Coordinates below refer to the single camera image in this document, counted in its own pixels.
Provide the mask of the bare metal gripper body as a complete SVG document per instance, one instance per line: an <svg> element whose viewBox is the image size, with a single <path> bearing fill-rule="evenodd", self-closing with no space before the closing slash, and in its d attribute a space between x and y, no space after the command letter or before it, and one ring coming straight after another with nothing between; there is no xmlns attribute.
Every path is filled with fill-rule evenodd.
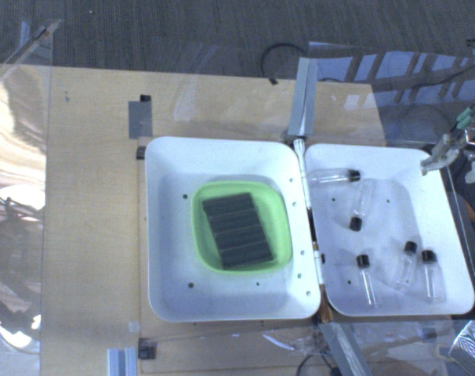
<svg viewBox="0 0 475 376"><path fill-rule="evenodd" d="M475 150L475 128L455 128L451 134L454 145L460 150Z"/></svg>

